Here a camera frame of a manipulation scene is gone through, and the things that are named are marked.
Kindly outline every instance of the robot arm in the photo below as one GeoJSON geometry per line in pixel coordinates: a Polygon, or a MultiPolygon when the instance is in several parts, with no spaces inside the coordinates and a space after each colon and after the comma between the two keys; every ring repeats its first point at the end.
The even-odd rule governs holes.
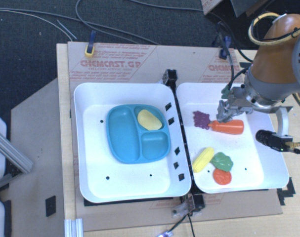
{"type": "MultiPolygon", "coordinates": [[[[274,145],[271,143],[267,146],[283,151],[289,148],[285,142],[289,142],[290,138],[287,135],[288,111],[292,107],[276,105],[289,95],[300,92],[300,15],[263,14],[250,26],[249,37],[260,47],[252,65],[247,69],[244,83],[240,87],[229,89],[225,94],[226,101],[220,100],[216,118],[219,122],[228,122],[242,113],[276,113],[279,128],[277,134],[272,133],[271,136],[277,136],[280,145],[279,142],[278,145],[274,142],[274,145]],[[252,29],[263,17],[276,19],[264,39],[257,40],[252,35],[252,29]]],[[[265,144],[263,136],[259,135],[257,139],[265,144]]]]}

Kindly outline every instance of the red toy tomato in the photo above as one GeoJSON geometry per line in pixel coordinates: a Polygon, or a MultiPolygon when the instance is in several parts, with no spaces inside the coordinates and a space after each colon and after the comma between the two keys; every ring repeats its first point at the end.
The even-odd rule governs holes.
{"type": "Polygon", "coordinates": [[[220,185],[229,184],[232,180],[231,173],[228,171],[223,171],[221,169],[216,168],[213,173],[214,180],[220,185]]]}

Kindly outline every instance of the purple toy grapes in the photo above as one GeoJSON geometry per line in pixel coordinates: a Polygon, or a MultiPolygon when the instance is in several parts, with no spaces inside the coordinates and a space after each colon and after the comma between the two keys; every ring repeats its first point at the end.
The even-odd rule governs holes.
{"type": "Polygon", "coordinates": [[[194,113],[194,123],[196,127],[209,130],[208,124],[210,123],[209,114],[202,113],[200,111],[194,113]]]}

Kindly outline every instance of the green toy vegetable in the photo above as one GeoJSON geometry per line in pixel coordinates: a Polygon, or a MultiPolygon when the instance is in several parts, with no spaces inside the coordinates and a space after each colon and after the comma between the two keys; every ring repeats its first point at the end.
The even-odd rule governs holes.
{"type": "Polygon", "coordinates": [[[210,161],[216,168],[223,171],[230,171],[233,166],[233,161],[223,152],[216,153],[210,161]]]}

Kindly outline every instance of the table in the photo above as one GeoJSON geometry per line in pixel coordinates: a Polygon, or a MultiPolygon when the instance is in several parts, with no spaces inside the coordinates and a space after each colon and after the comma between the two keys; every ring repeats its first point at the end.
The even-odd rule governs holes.
{"type": "MultiPolygon", "coordinates": [[[[244,51],[246,55],[253,58],[255,51],[244,51]]],[[[236,51],[239,61],[243,58],[236,51]]],[[[68,48],[67,44],[57,45],[57,69],[60,106],[61,127],[61,149],[63,168],[63,192],[64,192],[64,214],[65,219],[76,219],[74,167],[72,154],[72,131],[70,120],[70,89],[68,75],[68,48]]],[[[289,113],[289,134],[294,141],[300,141],[300,107],[292,97],[288,97],[283,105],[291,105],[294,108],[289,113]]],[[[271,117],[274,127],[277,120],[271,117]]],[[[300,236],[300,155],[284,153],[285,162],[289,170],[289,176],[295,187],[296,194],[286,199],[283,206],[283,214],[265,217],[250,217],[238,219],[226,219],[216,221],[194,222],[193,227],[196,236],[300,236]]],[[[172,225],[145,226],[136,228],[123,228],[114,230],[102,230],[85,232],[85,237],[94,236],[149,236],[170,229],[172,225]]],[[[174,231],[175,236],[191,236],[188,222],[179,225],[174,231]]]]}

